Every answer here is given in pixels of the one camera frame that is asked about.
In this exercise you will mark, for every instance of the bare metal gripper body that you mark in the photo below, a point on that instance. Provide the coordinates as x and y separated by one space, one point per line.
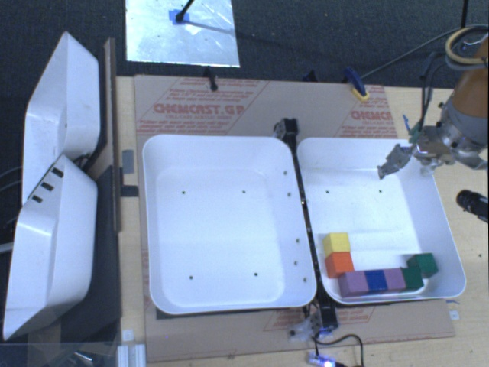
443 145

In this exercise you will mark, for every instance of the blue cube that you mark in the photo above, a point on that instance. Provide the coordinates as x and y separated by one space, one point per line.
376 280

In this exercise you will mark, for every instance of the yellow cube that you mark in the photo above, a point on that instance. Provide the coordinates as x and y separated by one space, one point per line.
337 243

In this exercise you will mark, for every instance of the brown cardboard board, red print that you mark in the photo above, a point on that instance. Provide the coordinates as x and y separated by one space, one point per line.
237 105

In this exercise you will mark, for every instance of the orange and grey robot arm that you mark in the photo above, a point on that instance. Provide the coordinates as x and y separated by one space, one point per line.
473 88

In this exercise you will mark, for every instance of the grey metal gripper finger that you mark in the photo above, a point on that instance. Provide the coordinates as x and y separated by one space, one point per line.
386 170
399 153

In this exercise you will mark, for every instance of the orange cube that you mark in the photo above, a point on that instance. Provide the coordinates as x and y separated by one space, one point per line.
339 265

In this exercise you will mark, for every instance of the white plastic tray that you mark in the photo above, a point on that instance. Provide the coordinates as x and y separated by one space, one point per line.
221 224
366 212

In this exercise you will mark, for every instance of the purple cube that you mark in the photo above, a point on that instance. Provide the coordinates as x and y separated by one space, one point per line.
353 283
394 279

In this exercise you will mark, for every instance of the green cube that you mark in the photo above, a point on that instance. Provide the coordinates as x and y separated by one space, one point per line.
412 278
423 264

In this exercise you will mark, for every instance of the thin black rod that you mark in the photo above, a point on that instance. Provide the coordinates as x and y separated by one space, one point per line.
302 193

